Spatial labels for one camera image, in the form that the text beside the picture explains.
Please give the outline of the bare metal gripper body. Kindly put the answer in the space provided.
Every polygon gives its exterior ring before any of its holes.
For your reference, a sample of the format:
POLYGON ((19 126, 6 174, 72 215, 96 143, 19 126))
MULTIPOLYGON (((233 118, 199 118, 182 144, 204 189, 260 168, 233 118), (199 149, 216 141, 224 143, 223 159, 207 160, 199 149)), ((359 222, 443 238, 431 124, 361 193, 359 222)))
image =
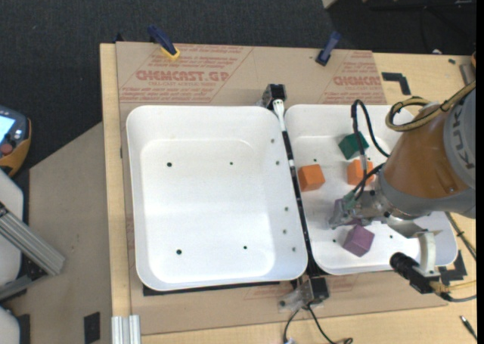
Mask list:
POLYGON ((350 191, 343 198, 335 201, 333 215, 336 214, 345 216, 344 225, 354 218, 363 219, 365 226, 374 220, 386 223, 389 217, 405 221, 415 219, 415 216, 397 209, 380 191, 375 190, 364 191, 359 196, 350 191))

